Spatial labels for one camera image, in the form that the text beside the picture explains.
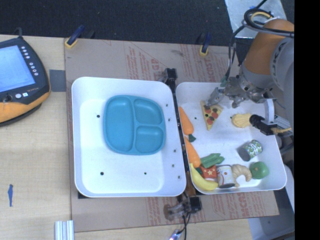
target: soda can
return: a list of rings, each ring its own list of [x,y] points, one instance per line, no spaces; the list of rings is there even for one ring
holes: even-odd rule
[[[242,158],[243,161],[250,161],[256,155],[262,152],[262,145],[259,141],[253,139],[249,143],[242,145],[238,149],[238,154]]]
[[[218,185],[220,189],[227,189],[236,185],[230,165],[226,164],[217,166],[216,175],[218,178]]]

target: orange carrot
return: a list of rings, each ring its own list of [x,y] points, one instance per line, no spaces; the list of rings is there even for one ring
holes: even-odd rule
[[[188,135],[190,142],[195,141],[196,138],[192,135],[194,133],[194,126],[181,106],[179,106],[179,114],[183,133]]]
[[[198,168],[201,165],[200,157],[195,150],[194,146],[190,143],[190,141],[184,136],[184,143],[186,148],[186,153],[188,155],[189,164],[193,163],[194,168]]]

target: blue clamp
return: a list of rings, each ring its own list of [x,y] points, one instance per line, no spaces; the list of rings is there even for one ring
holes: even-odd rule
[[[199,51],[200,56],[204,57],[208,54],[210,41],[211,41],[211,33],[207,32],[204,37],[203,44],[200,47],[200,51]]]
[[[75,44],[77,43],[77,39],[78,37],[80,37],[80,35],[82,34],[82,32],[85,31],[85,26],[84,25],[80,25],[74,32],[73,34],[69,37],[69,39],[67,39],[64,42],[64,45],[68,48],[72,48],[73,46],[75,46]]]

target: screen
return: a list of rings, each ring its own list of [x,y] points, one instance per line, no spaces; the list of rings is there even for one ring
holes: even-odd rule
[[[0,93],[35,83],[17,45],[0,49]]]

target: blue plate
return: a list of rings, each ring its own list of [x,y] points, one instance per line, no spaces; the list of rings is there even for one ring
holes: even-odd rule
[[[152,155],[161,150],[166,125],[161,107],[151,99],[117,95],[105,105],[103,134],[115,152],[128,155]]]

